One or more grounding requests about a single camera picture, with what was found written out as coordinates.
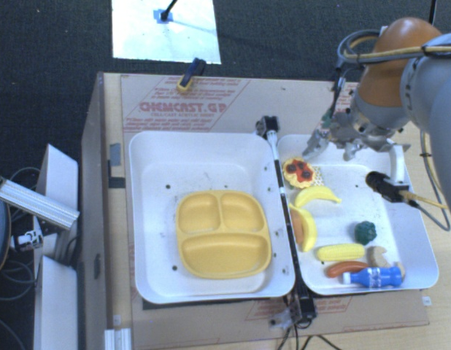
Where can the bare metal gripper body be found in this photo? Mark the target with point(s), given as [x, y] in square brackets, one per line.
[360, 131]

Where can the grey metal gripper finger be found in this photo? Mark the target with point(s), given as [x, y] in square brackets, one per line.
[350, 152]
[315, 147]

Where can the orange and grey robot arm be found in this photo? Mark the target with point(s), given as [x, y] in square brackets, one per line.
[422, 97]

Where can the toy pizza slice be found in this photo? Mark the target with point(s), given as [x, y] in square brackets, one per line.
[299, 171]

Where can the white honeycomb wafer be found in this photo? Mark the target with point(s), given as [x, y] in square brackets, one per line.
[318, 177]

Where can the brown cardboard board red print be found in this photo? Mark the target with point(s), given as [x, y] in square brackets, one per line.
[291, 104]

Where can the thin black and white rod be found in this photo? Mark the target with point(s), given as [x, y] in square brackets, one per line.
[284, 199]

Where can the green broccoli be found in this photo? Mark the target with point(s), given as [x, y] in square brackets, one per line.
[366, 232]

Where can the orange toy bread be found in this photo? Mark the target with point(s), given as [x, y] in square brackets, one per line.
[297, 228]

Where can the white plastic tray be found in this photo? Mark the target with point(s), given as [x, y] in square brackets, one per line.
[393, 239]
[160, 202]

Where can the yellow corn cob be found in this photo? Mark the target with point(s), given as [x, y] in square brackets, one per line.
[340, 252]

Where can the brown sausage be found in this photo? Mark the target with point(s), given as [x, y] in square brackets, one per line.
[344, 269]

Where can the tan toy bread piece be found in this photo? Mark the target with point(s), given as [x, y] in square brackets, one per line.
[400, 268]

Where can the blue bottle white cap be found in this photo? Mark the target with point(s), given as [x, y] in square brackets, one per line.
[375, 277]

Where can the yellow divided plate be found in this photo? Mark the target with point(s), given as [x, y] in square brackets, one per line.
[223, 248]

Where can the black cylinder on white bracket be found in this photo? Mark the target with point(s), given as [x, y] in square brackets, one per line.
[384, 186]

